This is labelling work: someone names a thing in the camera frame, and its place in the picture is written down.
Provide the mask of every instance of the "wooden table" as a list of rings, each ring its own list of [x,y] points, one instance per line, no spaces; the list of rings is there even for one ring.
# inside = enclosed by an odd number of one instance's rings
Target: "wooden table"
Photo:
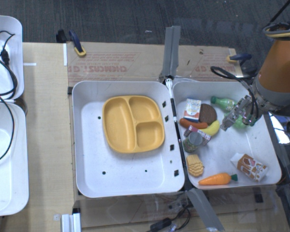
[[[73,157],[71,145],[67,67],[63,45],[23,43],[29,157],[29,202],[17,214],[2,219],[0,232],[59,232],[60,216],[71,214]],[[277,195],[270,209],[219,215],[226,231],[286,231],[289,226]],[[147,231],[149,223],[87,228],[84,231]],[[184,231],[208,231],[194,217]]]

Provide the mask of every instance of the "dark floor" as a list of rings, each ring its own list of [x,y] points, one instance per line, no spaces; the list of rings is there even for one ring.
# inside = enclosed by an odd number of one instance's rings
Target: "dark floor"
[[[55,43],[73,29],[84,42],[164,44],[165,28],[181,26],[180,44],[250,53],[260,67],[271,39],[262,28],[287,0],[0,0],[0,15],[17,18],[24,42]],[[290,21],[290,4],[275,22]]]

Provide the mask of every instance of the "white container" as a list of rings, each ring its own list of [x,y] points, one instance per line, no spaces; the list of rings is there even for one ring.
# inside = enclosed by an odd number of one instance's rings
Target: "white container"
[[[166,132],[159,148],[123,154],[108,145],[102,107],[109,98],[121,95],[144,95],[157,103]],[[166,86],[158,82],[83,81],[74,86],[72,99],[76,182],[83,195],[100,198],[182,188],[185,177]]]
[[[236,82],[180,82],[174,85],[174,101],[177,119],[184,114],[187,98],[210,104],[212,95],[240,100],[247,91]],[[158,104],[164,121],[165,142],[153,151],[121,154],[107,144],[102,127],[102,107],[105,101],[120,95],[145,95]],[[137,194],[167,193],[180,190],[184,184],[183,166],[173,122],[170,94],[166,86],[158,82],[102,82],[83,81],[72,91],[76,182],[79,191],[87,197],[110,197]],[[216,109],[222,122],[224,113]],[[185,128],[180,128],[182,140]],[[267,176],[256,183],[239,172],[230,162],[235,152],[248,153],[269,167]],[[229,128],[220,130],[211,141],[196,152],[204,165],[199,177],[189,175],[190,182],[200,189],[221,189],[275,184],[281,170],[268,133],[261,118],[254,127],[245,130]],[[238,182],[206,188],[198,181],[220,172],[238,174]]]
[[[24,90],[22,26],[18,20],[0,15],[0,31],[15,34],[6,44],[9,53],[10,68],[17,77],[18,86],[12,99],[18,98]],[[0,34],[0,52],[7,33]],[[12,89],[11,78],[0,64],[0,93]],[[24,111],[9,100],[8,106],[14,117],[14,136],[7,154],[0,160],[0,216],[21,211],[29,199],[29,176],[26,117]],[[12,136],[12,118],[7,107],[0,101],[0,156],[8,148]]]
[[[201,100],[202,103],[212,105],[217,113],[220,124],[224,118],[224,111],[211,104],[211,97],[228,97],[239,101],[248,91],[238,82],[179,82],[173,87],[177,118],[180,119],[185,110],[186,99]],[[179,126],[181,138],[184,139],[185,128]],[[269,171],[261,182],[256,182],[239,171],[232,163],[235,153],[246,153],[268,166]],[[189,175],[191,183],[199,189],[221,189],[247,186],[276,184],[281,178],[281,169],[275,149],[268,132],[264,117],[259,119],[253,127],[245,129],[230,127],[227,131],[219,130],[211,137],[206,146],[199,147],[192,154],[197,154],[204,166],[204,172],[198,177]],[[227,172],[237,174],[238,181],[231,181],[227,185],[201,186],[199,180],[208,176]]]

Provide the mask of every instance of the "gray metal bar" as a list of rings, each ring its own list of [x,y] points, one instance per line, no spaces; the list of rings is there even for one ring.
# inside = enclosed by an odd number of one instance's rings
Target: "gray metal bar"
[[[180,26],[171,26],[166,28],[164,42],[164,58],[161,75],[176,76],[178,67],[178,47],[180,39]]]
[[[208,231],[225,231],[202,190],[192,188],[187,191],[187,196],[192,202],[193,207],[198,212]]]
[[[73,215],[61,215],[61,232],[81,232],[81,214],[74,213]]]

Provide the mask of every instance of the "tin can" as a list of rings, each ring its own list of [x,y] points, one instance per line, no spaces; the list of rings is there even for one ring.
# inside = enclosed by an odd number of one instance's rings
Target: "tin can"
[[[192,132],[183,141],[184,150],[188,153],[195,151],[203,142],[203,137],[197,132]]]
[[[204,131],[201,131],[201,130],[193,127],[193,126],[189,126],[185,130],[184,136],[185,137],[188,137],[189,134],[192,133],[192,132],[197,132],[197,133],[201,134],[201,136],[203,137],[203,142],[202,142],[203,145],[207,145],[207,143],[209,142],[209,140],[211,140],[211,136],[210,135],[206,134]]]

